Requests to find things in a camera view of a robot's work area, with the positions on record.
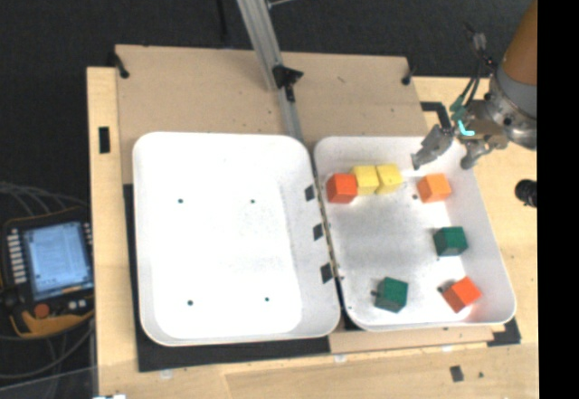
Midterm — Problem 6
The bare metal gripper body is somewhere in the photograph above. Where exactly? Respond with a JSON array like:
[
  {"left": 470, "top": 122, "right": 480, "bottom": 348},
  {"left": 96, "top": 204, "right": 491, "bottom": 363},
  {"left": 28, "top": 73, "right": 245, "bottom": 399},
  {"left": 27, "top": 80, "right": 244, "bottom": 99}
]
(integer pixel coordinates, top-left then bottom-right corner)
[{"left": 460, "top": 87, "right": 538, "bottom": 150}]

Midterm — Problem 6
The orange cube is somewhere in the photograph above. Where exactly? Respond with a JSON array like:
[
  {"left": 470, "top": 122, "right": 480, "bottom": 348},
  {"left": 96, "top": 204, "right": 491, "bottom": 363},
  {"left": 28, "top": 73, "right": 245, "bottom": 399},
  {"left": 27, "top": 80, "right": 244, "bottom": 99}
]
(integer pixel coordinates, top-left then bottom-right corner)
[{"left": 415, "top": 173, "right": 452, "bottom": 204}]

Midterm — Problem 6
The yellow cube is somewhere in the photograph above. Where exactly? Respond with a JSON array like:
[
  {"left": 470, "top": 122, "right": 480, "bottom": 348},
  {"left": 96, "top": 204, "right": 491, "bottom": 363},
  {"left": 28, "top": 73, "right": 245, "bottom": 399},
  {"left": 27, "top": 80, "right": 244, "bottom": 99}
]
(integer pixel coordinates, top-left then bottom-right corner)
[
  {"left": 352, "top": 165, "right": 381, "bottom": 196},
  {"left": 375, "top": 163, "right": 403, "bottom": 195}
]

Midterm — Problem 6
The green cube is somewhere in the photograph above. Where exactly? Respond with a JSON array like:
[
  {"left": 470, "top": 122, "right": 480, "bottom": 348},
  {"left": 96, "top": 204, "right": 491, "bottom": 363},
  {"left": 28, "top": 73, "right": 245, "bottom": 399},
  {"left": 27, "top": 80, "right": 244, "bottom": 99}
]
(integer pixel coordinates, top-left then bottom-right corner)
[
  {"left": 432, "top": 226, "right": 469, "bottom": 258},
  {"left": 373, "top": 276, "right": 409, "bottom": 314}
]

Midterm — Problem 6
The red cube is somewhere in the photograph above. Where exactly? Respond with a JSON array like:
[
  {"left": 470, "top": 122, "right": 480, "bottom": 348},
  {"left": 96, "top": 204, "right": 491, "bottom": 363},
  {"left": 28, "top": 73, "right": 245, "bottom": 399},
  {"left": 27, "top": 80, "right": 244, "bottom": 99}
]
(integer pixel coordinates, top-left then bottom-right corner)
[
  {"left": 441, "top": 276, "right": 483, "bottom": 314},
  {"left": 325, "top": 173, "right": 360, "bottom": 204}
]

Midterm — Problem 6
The white plastic tray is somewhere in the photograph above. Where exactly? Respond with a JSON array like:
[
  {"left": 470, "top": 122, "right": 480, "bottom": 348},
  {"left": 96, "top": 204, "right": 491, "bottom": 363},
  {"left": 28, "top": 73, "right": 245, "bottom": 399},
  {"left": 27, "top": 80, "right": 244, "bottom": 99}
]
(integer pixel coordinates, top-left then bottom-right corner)
[
  {"left": 131, "top": 130, "right": 342, "bottom": 347},
  {"left": 313, "top": 136, "right": 517, "bottom": 332}
]

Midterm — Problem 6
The brown cardboard board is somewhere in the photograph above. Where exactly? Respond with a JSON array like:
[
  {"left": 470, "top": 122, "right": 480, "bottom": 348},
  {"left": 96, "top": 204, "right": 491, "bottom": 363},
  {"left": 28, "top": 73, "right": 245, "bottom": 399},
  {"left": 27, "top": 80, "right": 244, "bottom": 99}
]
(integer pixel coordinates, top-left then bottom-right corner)
[{"left": 114, "top": 43, "right": 497, "bottom": 356}]

